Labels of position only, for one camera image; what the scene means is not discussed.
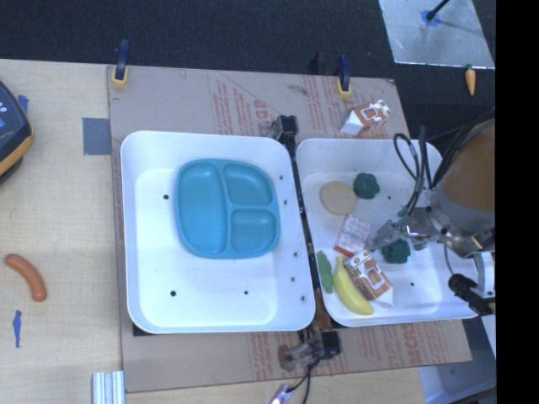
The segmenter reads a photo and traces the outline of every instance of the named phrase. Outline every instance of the silver metal sheet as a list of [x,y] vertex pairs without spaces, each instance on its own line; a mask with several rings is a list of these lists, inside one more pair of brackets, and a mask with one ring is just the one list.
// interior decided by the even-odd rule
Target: silver metal sheet
[[397,63],[494,69],[472,0],[378,0]]

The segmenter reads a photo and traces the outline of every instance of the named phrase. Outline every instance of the black fabric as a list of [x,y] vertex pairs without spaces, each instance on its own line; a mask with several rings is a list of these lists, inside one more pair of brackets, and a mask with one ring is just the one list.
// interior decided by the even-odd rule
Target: black fabric
[[[472,1],[495,62],[496,0]],[[3,59],[114,64],[127,39],[131,65],[307,73],[345,54],[352,77],[395,80],[412,137],[495,105],[494,70],[470,97],[462,70],[396,64],[378,0],[0,0],[0,14]]]

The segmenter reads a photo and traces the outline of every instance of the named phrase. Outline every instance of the white tray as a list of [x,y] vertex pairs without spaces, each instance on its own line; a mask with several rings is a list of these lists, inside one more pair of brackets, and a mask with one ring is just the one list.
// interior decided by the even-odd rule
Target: white tray
[[[287,150],[270,138],[138,131],[120,149],[127,306],[149,333],[296,331],[314,317],[306,243]],[[187,162],[251,163],[275,186],[280,239],[257,258],[200,258],[179,238],[173,192]]]
[[[399,141],[399,145],[408,166],[414,169],[406,144]],[[414,147],[419,153],[417,141],[414,141]],[[432,145],[427,147],[431,174],[434,175],[441,157]],[[326,254],[333,268],[335,258],[339,255],[333,247],[344,217],[329,212],[323,206],[319,194],[325,183],[336,180],[352,187],[358,173],[376,176],[381,192],[374,199],[358,198],[352,213],[371,224],[371,233],[377,232],[385,221],[398,219],[397,213],[408,202],[414,189],[414,180],[398,159],[392,140],[309,139],[297,148],[296,159],[313,246],[316,252],[322,250]],[[429,199],[422,194],[418,206],[425,206],[428,202]],[[373,253],[393,285],[393,308],[382,307],[373,301],[374,313],[358,316],[341,302],[335,291],[329,294],[323,290],[329,315],[347,327],[476,316],[465,301],[454,296],[447,285],[450,272],[441,244],[431,243],[421,251],[414,251],[410,244],[410,251],[411,255],[404,264],[387,263],[381,250]],[[450,253],[450,261],[455,272],[477,278],[472,260],[460,259]]]

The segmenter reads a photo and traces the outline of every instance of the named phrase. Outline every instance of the blue plate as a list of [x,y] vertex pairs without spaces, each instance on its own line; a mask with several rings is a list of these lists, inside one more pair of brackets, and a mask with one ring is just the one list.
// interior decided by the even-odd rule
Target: blue plate
[[275,188],[259,167],[194,160],[176,178],[175,214],[185,246],[204,258],[256,258],[279,241]]

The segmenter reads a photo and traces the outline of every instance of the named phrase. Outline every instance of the carrot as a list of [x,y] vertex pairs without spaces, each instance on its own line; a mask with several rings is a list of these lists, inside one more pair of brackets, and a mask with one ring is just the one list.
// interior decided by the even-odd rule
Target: carrot
[[466,81],[466,85],[468,87],[468,91],[470,92],[470,96],[473,96],[475,93],[475,71],[472,69],[471,64],[466,64],[466,71],[464,72],[464,79]]

